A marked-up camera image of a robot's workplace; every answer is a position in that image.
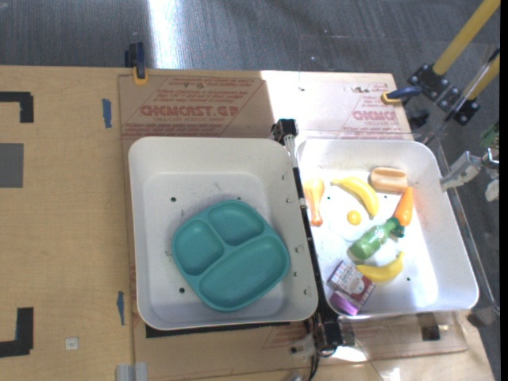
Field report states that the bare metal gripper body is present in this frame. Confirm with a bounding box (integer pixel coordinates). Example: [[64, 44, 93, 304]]
[[480, 147, 500, 171]]

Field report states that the orange carrot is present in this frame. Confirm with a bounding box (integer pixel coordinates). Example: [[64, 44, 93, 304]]
[[392, 186, 415, 228]]

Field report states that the toy hot dog in bun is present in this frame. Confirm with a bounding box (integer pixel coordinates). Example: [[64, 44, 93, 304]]
[[369, 166, 410, 195]]

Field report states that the white plastic tray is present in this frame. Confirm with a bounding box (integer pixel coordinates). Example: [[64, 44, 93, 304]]
[[295, 137, 480, 318], [127, 135, 320, 331]]

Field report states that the yellow banana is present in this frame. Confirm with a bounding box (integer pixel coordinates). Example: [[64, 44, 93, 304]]
[[355, 251, 406, 284], [330, 176, 380, 219]]

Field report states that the green bottle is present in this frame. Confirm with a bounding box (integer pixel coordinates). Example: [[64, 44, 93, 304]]
[[348, 217, 406, 261]]

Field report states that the white toy fried egg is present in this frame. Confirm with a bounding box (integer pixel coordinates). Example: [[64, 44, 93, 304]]
[[323, 183, 383, 242]]

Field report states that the orange toy chicken drumstick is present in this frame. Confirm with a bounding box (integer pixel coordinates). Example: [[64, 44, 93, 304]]
[[302, 178, 326, 228]]

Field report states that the purple and white carton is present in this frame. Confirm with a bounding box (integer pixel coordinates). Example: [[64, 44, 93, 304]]
[[326, 260, 376, 317]]

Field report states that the thin black and white rod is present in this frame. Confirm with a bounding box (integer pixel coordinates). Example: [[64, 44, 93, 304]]
[[283, 133, 333, 325]]

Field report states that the green divided plate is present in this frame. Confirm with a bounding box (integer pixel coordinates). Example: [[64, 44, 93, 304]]
[[171, 199, 291, 314]]

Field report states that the brown cardboard board red print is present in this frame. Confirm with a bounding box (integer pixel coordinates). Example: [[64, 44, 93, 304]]
[[117, 69, 470, 377]]

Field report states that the black block with thin wires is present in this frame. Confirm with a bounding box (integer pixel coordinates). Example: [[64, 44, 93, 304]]
[[271, 117, 299, 142], [315, 318, 345, 351]]

